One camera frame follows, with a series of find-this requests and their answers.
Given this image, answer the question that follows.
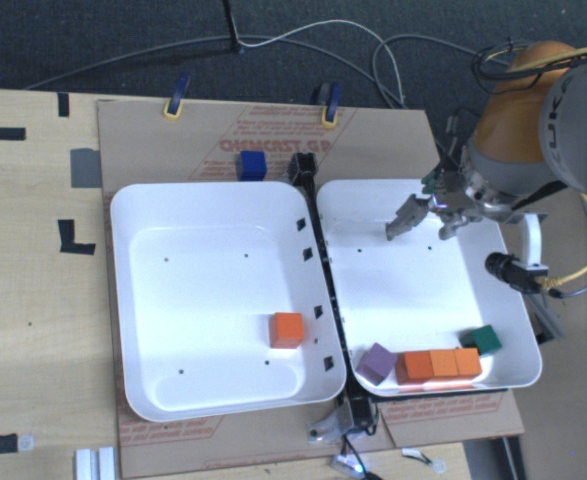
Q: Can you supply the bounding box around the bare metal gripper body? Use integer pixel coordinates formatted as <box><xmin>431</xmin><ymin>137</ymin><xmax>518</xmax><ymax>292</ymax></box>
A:
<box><xmin>426</xmin><ymin>169</ymin><xmax>519</xmax><ymax>225</ymax></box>

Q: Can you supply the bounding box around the white plastic tray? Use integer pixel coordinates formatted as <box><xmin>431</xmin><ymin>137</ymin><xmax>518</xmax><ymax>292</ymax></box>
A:
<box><xmin>315</xmin><ymin>178</ymin><xmax>544</xmax><ymax>398</ymax></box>
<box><xmin>109</xmin><ymin>180</ymin><xmax>348</xmax><ymax>423</ymax></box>

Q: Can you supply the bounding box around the green cube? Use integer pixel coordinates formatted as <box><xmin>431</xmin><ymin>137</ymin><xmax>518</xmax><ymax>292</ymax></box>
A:
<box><xmin>459</xmin><ymin>324</ymin><xmax>503</xmax><ymax>357</ymax></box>

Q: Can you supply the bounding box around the orange cube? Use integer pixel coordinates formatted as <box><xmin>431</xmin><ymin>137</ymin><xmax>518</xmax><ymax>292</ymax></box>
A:
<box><xmin>453</xmin><ymin>347</ymin><xmax>483</xmax><ymax>379</ymax></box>
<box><xmin>394</xmin><ymin>351</ymin><xmax>435</xmax><ymax>386</ymax></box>
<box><xmin>268</xmin><ymin>311</ymin><xmax>305</xmax><ymax>350</ymax></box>
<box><xmin>428</xmin><ymin>349</ymin><xmax>460</xmax><ymax>380</ymax></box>

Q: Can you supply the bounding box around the purple cube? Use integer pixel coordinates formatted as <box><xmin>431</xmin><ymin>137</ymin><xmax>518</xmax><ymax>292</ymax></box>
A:
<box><xmin>356</xmin><ymin>342</ymin><xmax>398</xmax><ymax>387</ymax></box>

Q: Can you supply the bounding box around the brown cardboard board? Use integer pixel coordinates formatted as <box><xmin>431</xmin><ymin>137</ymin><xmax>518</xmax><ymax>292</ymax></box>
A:
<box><xmin>96</xmin><ymin>98</ymin><xmax>526</xmax><ymax>479</ymax></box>

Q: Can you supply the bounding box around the blue cube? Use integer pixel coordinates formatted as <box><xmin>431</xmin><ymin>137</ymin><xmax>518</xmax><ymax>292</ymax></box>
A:
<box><xmin>235</xmin><ymin>149</ymin><xmax>268</xmax><ymax>182</ymax></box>

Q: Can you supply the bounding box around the black cylinder on white bracket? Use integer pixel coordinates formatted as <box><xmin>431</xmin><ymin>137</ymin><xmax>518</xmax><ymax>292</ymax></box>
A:
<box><xmin>484</xmin><ymin>211</ymin><xmax>550</xmax><ymax>296</ymax></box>

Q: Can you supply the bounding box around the black block with wires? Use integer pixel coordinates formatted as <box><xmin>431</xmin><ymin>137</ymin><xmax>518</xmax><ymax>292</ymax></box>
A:
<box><xmin>346</xmin><ymin>393</ymin><xmax>377</xmax><ymax>432</ymax></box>
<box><xmin>286</xmin><ymin>152</ymin><xmax>320</xmax><ymax>188</ymax></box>

